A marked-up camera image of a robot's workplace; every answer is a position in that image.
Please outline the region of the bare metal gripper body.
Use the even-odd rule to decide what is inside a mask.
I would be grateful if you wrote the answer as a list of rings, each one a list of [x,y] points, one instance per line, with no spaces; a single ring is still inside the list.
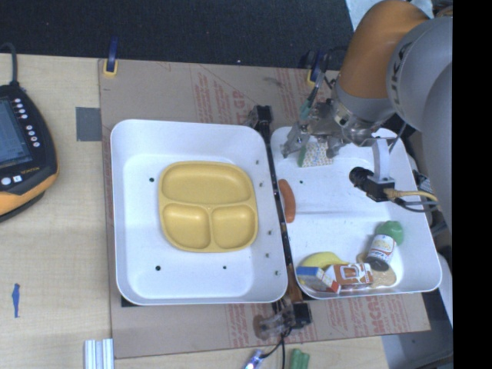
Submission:
[[[301,107],[299,121],[293,126],[293,136],[299,145],[316,137],[364,146],[380,126],[381,121],[363,118],[347,109],[341,101],[329,98],[326,102],[316,101]]]

